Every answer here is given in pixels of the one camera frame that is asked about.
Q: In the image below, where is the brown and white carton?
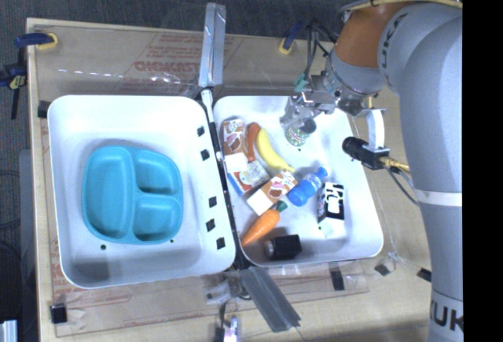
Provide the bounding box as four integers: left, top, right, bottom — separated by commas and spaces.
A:
221, 117, 249, 157

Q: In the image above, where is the orange carrot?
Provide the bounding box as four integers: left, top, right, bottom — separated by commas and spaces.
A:
240, 200, 289, 248

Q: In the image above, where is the black cylinder on white bracket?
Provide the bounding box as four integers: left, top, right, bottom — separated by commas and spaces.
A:
341, 107, 391, 171

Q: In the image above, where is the orange and white carton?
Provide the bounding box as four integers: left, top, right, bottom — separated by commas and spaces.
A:
246, 170, 299, 216

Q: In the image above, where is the blue divided plate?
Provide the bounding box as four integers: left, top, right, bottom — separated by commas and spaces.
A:
81, 145, 185, 245

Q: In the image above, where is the brown cardboard board red print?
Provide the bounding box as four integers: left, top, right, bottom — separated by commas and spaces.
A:
32, 31, 371, 338

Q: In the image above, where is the yellow banana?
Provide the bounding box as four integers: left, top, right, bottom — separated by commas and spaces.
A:
255, 128, 296, 174

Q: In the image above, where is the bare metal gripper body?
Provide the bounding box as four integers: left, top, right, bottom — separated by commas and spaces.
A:
290, 72, 376, 117

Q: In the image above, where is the green and white can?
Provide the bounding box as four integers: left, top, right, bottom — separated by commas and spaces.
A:
285, 125, 310, 147

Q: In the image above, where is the white plastic tray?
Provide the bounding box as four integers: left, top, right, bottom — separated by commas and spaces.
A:
211, 94, 385, 268
46, 94, 237, 290

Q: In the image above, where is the orange sausage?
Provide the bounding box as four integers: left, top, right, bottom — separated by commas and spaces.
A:
246, 121, 262, 163

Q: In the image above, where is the black can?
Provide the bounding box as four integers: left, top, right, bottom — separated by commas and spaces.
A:
263, 234, 303, 261

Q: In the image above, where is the black and white carton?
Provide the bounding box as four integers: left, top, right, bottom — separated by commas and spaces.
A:
315, 181, 347, 238

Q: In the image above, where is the blue plastic bottle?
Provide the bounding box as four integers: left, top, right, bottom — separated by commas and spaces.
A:
287, 166, 329, 208

